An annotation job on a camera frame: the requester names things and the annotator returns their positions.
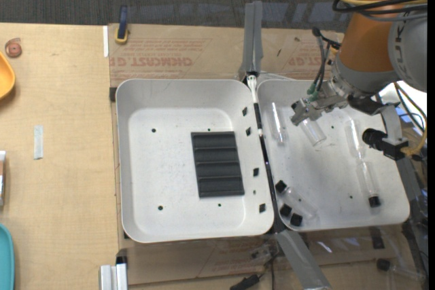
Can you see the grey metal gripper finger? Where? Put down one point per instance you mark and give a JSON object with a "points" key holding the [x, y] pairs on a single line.
{"points": [[315, 113], [299, 113]]}

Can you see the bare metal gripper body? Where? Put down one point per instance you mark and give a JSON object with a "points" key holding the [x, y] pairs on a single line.
{"points": [[331, 96]]}

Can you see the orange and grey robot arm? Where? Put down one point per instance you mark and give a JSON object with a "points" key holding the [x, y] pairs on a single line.
{"points": [[368, 40]]}

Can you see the clear plastic vial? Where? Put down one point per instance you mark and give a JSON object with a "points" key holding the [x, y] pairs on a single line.
{"points": [[315, 134], [278, 124], [355, 141]]}

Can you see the white plastic tray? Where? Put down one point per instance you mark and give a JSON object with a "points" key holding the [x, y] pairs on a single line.
{"points": [[163, 159], [333, 180]]}

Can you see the clear vial with black cap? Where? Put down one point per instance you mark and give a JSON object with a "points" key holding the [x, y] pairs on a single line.
{"points": [[397, 270], [368, 183], [295, 198]]}

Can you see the black ribbed rack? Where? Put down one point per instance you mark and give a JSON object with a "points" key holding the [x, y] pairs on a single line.
{"points": [[217, 164]]}

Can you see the black vial cap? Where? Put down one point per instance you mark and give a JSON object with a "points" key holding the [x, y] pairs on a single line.
{"points": [[285, 210]]}

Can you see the brown cardboard board red print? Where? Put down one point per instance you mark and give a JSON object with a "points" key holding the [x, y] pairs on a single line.
{"points": [[176, 51]]}

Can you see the brown tape roll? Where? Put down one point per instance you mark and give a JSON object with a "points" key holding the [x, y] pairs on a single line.
{"points": [[13, 48]]}

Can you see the orange plate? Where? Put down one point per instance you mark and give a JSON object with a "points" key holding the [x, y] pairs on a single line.
{"points": [[5, 76]]}

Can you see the small white and brown box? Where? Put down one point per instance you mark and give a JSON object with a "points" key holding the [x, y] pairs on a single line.
{"points": [[2, 180]]}

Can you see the teal plate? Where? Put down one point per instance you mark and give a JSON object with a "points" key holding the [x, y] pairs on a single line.
{"points": [[5, 258]]}

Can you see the black cylinder on white bracket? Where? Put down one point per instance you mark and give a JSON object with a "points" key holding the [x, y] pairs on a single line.
{"points": [[377, 139]]}

